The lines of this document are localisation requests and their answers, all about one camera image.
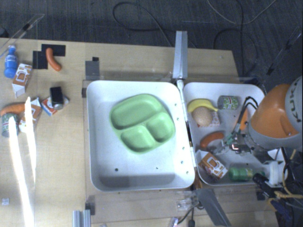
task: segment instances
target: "green plate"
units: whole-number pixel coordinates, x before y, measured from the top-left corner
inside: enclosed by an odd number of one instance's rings
[[[116,104],[110,112],[110,122],[118,138],[134,153],[159,147],[176,131],[162,103],[149,94],[139,94]]]

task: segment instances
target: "soda can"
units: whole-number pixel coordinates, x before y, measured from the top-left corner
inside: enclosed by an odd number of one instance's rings
[[[236,110],[239,106],[239,101],[235,96],[220,96],[218,99],[219,109]]]
[[[18,116],[13,113],[7,113],[2,116],[2,136],[9,137],[9,119],[13,117],[16,122],[17,135],[19,134]]]

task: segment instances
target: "banana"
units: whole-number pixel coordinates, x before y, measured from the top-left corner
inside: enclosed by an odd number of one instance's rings
[[[218,111],[218,109],[215,108],[208,99],[195,99],[195,100],[189,102],[189,104],[187,105],[187,111],[189,113],[191,113],[198,107],[205,107],[208,109],[212,109],[216,112]]]

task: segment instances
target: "carton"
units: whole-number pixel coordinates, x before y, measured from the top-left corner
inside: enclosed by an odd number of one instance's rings
[[[32,69],[32,66],[26,64],[20,64],[18,66],[12,84],[16,98],[22,94],[25,94],[26,85],[28,83]]]
[[[63,96],[63,98],[64,98],[64,106],[66,106],[70,101],[66,96]],[[52,100],[50,96],[42,101],[41,106],[49,116],[54,115],[58,111],[53,108]]]
[[[39,98],[37,98],[31,102],[31,107],[32,107],[32,116],[33,116],[33,127],[35,128],[37,125],[37,121],[40,117],[40,114],[42,112],[42,107],[39,103]],[[27,128],[26,128],[27,125],[26,125],[25,120],[26,120],[25,116],[23,116],[19,123],[19,130],[24,133],[26,133],[26,131],[27,131]]]
[[[211,153],[205,153],[204,157],[198,164],[200,167],[204,168],[209,175],[221,179],[227,173],[226,167]]]

